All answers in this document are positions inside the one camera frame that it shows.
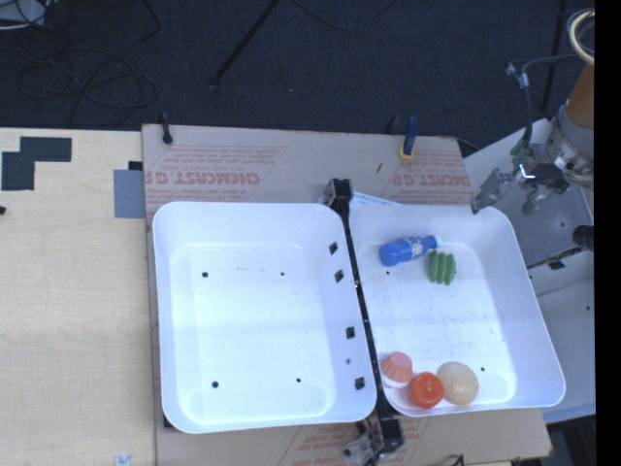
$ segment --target cardboard sheet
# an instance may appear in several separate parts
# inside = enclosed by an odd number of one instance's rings
[[[345,464],[341,445],[358,436],[354,423],[206,435],[183,434],[164,425],[153,215],[176,200],[316,202],[333,178],[350,179],[356,192],[403,204],[470,204],[471,185],[457,143],[418,137],[413,160],[403,162],[398,156],[400,136],[179,125],[170,126],[170,133],[173,143],[167,145],[161,125],[143,127],[158,464]],[[380,464],[449,464],[459,454],[473,464],[550,454],[537,409],[444,417],[400,416],[406,443]]]

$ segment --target orange tomato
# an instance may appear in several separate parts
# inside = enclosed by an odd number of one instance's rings
[[[444,386],[433,373],[419,373],[408,383],[409,399],[419,408],[433,408],[444,396]]]

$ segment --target black tape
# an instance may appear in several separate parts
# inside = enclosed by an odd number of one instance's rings
[[[21,137],[19,151],[2,153],[2,189],[34,190],[35,162],[71,162],[71,138]]]

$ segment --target green vegetable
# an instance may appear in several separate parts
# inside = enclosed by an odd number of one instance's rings
[[[429,254],[429,279],[432,283],[450,284],[455,278],[455,257],[452,253],[438,253],[432,250]]]

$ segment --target orange object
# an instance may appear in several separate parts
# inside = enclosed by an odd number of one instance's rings
[[[380,368],[386,378],[396,383],[407,383],[413,375],[411,359],[403,352],[392,352],[381,361]]]
[[[428,371],[419,373],[408,383],[409,399],[419,408],[433,408],[444,396],[444,385]]]

